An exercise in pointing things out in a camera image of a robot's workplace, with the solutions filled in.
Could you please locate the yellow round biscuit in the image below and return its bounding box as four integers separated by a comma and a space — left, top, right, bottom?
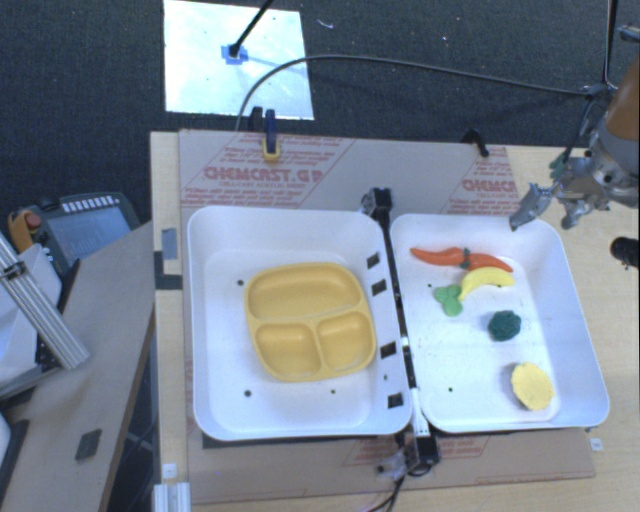
509, 361, 557, 413

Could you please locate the thin black and white rod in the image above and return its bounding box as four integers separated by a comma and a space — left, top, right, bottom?
378, 208, 429, 437

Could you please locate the yellow divided plate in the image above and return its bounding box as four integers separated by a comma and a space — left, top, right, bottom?
243, 261, 378, 384

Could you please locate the yellow banana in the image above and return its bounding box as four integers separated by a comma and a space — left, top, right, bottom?
456, 266, 517, 303

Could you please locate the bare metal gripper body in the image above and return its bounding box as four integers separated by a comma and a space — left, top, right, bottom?
555, 153, 640, 210

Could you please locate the white plastic tray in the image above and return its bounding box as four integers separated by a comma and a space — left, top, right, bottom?
186, 204, 416, 443
389, 213, 612, 435

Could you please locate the dark green broccoli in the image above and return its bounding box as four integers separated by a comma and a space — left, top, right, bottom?
486, 309, 523, 343

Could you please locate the orange carrot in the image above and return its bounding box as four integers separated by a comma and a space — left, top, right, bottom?
467, 252, 515, 274
409, 245, 471, 268

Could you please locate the brown cardboard board red print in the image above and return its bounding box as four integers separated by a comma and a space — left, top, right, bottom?
177, 128, 598, 506

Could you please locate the light green toy vegetable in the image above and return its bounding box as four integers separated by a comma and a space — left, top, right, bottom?
432, 283, 465, 318

